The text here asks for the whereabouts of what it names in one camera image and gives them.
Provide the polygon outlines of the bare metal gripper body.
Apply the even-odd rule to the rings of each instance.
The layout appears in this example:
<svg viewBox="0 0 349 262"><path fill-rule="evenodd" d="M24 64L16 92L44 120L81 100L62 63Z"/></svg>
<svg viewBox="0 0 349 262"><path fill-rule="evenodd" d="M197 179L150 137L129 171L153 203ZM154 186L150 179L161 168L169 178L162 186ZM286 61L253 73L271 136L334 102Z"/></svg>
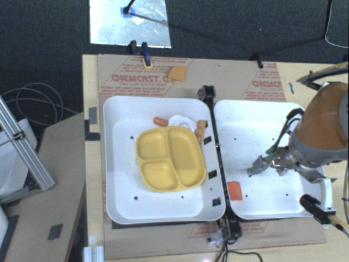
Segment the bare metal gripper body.
<svg viewBox="0 0 349 262"><path fill-rule="evenodd" d="M278 147L271 161L271 167L276 170L279 176L284 176L290 170L302 172L309 169L308 162L294 148L290 146Z"/></svg>

